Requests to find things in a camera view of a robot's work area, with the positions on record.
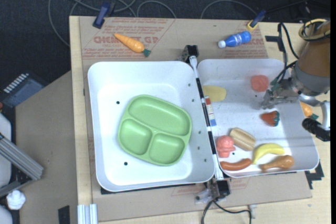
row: sausage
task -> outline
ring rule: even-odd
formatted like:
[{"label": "sausage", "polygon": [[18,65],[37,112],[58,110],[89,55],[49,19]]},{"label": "sausage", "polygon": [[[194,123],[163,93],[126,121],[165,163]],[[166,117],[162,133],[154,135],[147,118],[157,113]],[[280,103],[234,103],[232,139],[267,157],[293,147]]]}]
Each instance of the sausage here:
[{"label": "sausage", "polygon": [[228,171],[238,171],[242,170],[248,166],[250,166],[252,163],[252,160],[250,158],[242,159],[239,162],[236,163],[228,163],[228,162],[220,162],[220,166],[224,170]]}]

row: white tray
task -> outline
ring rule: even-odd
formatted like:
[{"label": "white tray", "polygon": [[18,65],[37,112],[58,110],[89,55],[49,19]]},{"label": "white tray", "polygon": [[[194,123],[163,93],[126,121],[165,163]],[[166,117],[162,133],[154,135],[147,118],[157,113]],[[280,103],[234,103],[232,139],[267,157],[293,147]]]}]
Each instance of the white tray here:
[{"label": "white tray", "polygon": [[[230,177],[296,172],[314,169],[318,165],[319,156],[312,135],[302,127],[305,117],[299,101],[277,104],[274,109],[263,110],[260,104],[265,92],[256,92],[251,88],[252,76],[263,74],[272,81],[283,68],[284,63],[276,59],[207,59],[198,65],[202,85],[220,86],[227,90],[223,101],[212,102],[217,135],[228,135],[232,128],[238,127],[256,138],[255,146],[277,143],[285,149],[285,154],[293,156],[295,160],[290,169],[273,168],[263,172],[259,164],[277,157],[268,154],[259,159],[257,165],[250,165],[239,171],[224,170]],[[280,113],[280,121],[276,127],[268,126],[260,118],[262,113],[273,110]],[[228,158],[218,160],[234,163],[243,158],[252,159],[252,154],[236,147],[234,154],[230,153]]]},{"label": "white tray", "polygon": [[[214,162],[206,122],[192,68],[183,62],[99,62],[88,71],[96,175],[108,191],[206,182]],[[185,109],[192,134],[181,160],[159,166],[125,152],[118,143],[118,127],[129,101],[149,94]]]}]

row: table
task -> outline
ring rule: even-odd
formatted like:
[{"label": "table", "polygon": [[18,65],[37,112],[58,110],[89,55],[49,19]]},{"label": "table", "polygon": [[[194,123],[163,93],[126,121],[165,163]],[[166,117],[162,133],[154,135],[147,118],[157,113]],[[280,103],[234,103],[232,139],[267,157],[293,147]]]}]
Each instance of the table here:
[{"label": "table", "polygon": [[[75,131],[75,147],[76,147],[76,172],[77,172],[77,199],[79,205],[89,205],[93,202],[92,182],[89,166],[88,138],[87,138],[87,121],[86,121],[86,105],[83,95],[83,61],[81,51],[81,35],[80,35],[80,19],[83,17],[70,17],[71,32],[71,76],[72,76],[72,94],[74,107],[74,131]],[[207,24],[219,23],[220,21],[190,21],[189,23]],[[304,43],[299,39],[297,32],[300,24],[286,24],[295,50],[302,49]],[[186,35],[188,31],[193,32],[192,27],[185,27]],[[216,30],[217,35],[222,35],[220,29]],[[260,31],[262,36],[277,36],[277,23],[260,23]],[[279,53],[275,44],[266,42],[265,47],[270,58],[282,60],[282,54]],[[293,57],[289,55],[289,61],[292,62]],[[330,93],[321,96],[322,100],[330,99]],[[316,115],[321,115],[318,108],[314,108]],[[255,209],[256,219],[253,223],[329,223],[331,222],[331,175],[330,175],[330,142],[322,142],[314,137],[317,150],[320,155],[321,165],[324,172],[324,178],[321,181],[313,182],[312,198],[272,202],[269,204],[259,204]],[[230,210],[246,209],[246,207],[234,207]],[[167,214],[151,217],[137,218],[137,223],[199,223],[202,211],[191,211],[178,214]],[[218,223],[223,221],[227,223],[248,223],[247,214],[231,215],[221,212],[219,209],[209,210],[205,222]],[[101,223],[134,223],[134,219],[122,219],[116,221],[104,221]]]}]

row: toy carrot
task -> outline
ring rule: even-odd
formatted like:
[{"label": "toy carrot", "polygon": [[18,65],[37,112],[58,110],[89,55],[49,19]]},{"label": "toy carrot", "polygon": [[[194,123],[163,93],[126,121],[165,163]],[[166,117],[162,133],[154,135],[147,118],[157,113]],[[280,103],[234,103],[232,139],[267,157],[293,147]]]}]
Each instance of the toy carrot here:
[{"label": "toy carrot", "polygon": [[120,42],[122,42],[124,45],[126,45],[127,47],[129,47],[131,50],[135,51],[135,52],[143,52],[146,57],[151,53],[150,50],[145,49],[145,46],[142,42],[131,38],[131,37],[127,37],[124,35],[120,35],[120,34],[114,34],[114,36],[116,37],[116,39],[118,39]]}]

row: banana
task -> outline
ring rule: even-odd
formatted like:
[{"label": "banana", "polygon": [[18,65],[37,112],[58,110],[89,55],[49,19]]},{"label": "banana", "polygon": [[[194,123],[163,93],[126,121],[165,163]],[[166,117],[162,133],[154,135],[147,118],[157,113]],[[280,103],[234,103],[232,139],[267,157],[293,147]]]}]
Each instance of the banana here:
[{"label": "banana", "polygon": [[252,164],[256,164],[257,160],[259,160],[261,157],[265,156],[266,154],[280,155],[284,153],[285,153],[285,149],[276,143],[263,144],[255,149]]}]

